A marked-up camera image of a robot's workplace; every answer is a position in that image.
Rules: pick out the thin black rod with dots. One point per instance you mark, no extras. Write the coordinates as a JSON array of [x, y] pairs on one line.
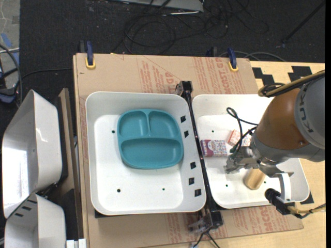
[[197, 138]]

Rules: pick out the black cylinder on white bracket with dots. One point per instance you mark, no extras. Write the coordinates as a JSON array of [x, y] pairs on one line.
[[284, 185]]

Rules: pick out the small pink and white box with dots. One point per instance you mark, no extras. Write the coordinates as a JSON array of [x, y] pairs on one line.
[[234, 137]]

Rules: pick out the tan cylinder can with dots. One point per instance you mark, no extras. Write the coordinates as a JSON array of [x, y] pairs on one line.
[[253, 179]]

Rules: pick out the brown cardboard board red print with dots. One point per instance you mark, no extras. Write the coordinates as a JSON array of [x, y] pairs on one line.
[[155, 71]]

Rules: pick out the blue divided plate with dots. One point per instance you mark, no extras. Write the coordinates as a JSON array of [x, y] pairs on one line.
[[150, 138]]

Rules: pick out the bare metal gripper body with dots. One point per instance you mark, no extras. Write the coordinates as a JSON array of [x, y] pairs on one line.
[[241, 160]]

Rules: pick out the white plastic tray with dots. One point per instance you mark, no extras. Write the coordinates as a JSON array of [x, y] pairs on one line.
[[219, 192], [144, 187]]

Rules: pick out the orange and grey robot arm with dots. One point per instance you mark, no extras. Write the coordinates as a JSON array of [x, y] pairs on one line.
[[282, 123]]

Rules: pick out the purple and white carton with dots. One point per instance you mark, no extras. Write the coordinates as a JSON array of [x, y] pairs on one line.
[[214, 148]]

